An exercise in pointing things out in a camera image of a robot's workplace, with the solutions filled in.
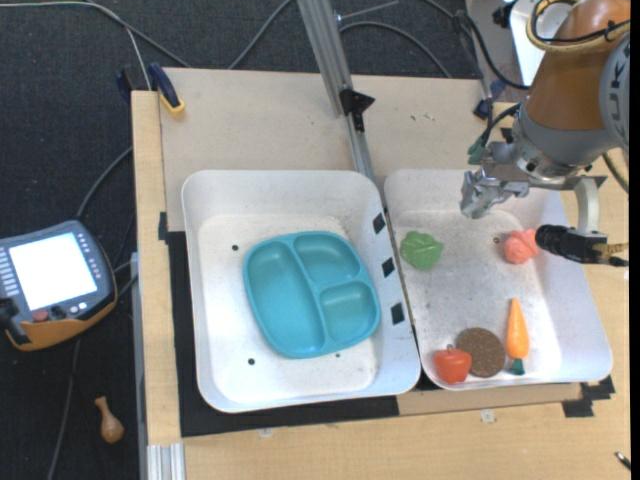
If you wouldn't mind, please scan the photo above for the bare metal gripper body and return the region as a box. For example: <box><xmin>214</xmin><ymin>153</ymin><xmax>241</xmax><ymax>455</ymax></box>
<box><xmin>480</xmin><ymin>141</ymin><xmax>576</xmax><ymax>188</ymax></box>

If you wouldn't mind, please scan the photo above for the pink toy food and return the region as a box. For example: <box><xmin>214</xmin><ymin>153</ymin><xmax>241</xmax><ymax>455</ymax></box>
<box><xmin>502</xmin><ymin>228</ymin><xmax>541</xmax><ymax>266</ymax></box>

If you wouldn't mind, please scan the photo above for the green toy lettuce leaf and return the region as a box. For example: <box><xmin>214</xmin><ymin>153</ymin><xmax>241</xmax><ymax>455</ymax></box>
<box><xmin>399</xmin><ymin>230</ymin><xmax>445</xmax><ymax>272</ymax></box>

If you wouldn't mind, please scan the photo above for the white plastic tray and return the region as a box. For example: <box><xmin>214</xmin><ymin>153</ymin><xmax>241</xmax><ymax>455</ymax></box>
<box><xmin>382</xmin><ymin>167</ymin><xmax>615</xmax><ymax>392</ymax></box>
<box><xmin>180</xmin><ymin>169</ymin><xmax>423</xmax><ymax>414</ymax></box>

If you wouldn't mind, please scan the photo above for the orange toy carrot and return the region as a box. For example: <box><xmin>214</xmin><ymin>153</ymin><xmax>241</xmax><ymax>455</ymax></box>
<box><xmin>505</xmin><ymin>297</ymin><xmax>532</xmax><ymax>376</ymax></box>

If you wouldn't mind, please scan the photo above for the brown round biscuit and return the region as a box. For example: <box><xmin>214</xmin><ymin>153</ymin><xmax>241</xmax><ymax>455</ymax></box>
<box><xmin>455</xmin><ymin>326</ymin><xmax>507</xmax><ymax>379</ymax></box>

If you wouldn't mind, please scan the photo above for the red toy pepper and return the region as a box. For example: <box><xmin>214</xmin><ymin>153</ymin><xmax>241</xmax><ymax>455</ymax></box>
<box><xmin>432</xmin><ymin>344</ymin><xmax>473</xmax><ymax>385</ymax></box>

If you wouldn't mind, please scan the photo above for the blue divided plate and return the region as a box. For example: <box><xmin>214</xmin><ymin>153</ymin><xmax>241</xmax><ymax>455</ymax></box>
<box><xmin>242</xmin><ymin>230</ymin><xmax>383</xmax><ymax>360</ymax></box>

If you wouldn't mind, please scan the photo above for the pale wood board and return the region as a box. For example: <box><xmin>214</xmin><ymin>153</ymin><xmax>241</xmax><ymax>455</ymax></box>
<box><xmin>158</xmin><ymin>66</ymin><xmax>584</xmax><ymax>418</ymax></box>

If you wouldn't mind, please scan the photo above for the brown toy drumstick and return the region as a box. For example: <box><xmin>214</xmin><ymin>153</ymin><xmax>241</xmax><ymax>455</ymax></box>
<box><xmin>94</xmin><ymin>395</ymin><xmax>126</xmax><ymax>445</ymax></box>

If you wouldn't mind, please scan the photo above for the black cylinder on white bracket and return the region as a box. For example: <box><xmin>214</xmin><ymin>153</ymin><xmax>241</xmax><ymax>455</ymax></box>
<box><xmin>534</xmin><ymin>175</ymin><xmax>610</xmax><ymax>265</ymax></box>

